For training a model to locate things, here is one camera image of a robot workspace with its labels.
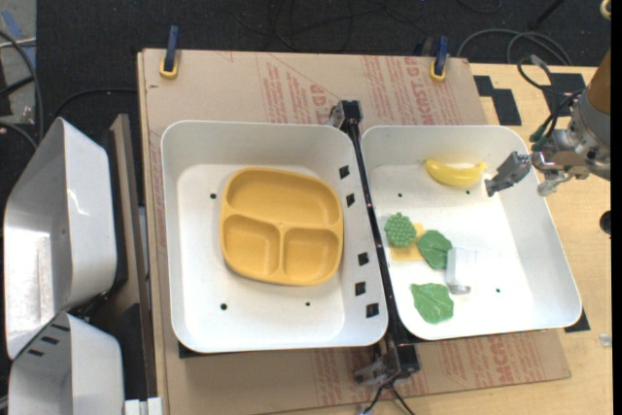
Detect yellow divided plate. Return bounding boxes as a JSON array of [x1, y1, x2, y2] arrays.
[[219, 166, 346, 288]]

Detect yellow banana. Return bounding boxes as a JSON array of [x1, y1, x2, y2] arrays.
[[424, 158, 489, 189]]

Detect white plastic tray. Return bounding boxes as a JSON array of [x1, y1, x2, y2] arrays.
[[3, 116, 121, 360], [360, 124, 584, 342], [6, 311, 125, 415], [159, 119, 390, 355]]

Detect brown cardboard board red print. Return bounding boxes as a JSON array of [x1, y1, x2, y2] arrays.
[[143, 49, 572, 415]]

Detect thin black rod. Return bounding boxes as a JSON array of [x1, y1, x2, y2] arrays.
[[345, 120, 405, 356]]

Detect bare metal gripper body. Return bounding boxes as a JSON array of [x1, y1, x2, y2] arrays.
[[531, 126, 612, 184]]

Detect yellow cheese slice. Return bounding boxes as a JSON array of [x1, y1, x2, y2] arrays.
[[390, 222, 426, 264]]

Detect green grapes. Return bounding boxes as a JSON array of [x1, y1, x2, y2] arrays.
[[383, 211, 419, 250]]

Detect clear plastic bottle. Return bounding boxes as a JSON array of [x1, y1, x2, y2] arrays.
[[444, 247, 481, 295]]

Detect green lettuce leaf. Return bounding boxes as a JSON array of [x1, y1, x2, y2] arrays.
[[409, 282, 456, 325], [416, 228, 455, 271]]

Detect black block with thin wires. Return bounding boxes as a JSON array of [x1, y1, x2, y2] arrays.
[[353, 343, 422, 386], [331, 99, 363, 130]]

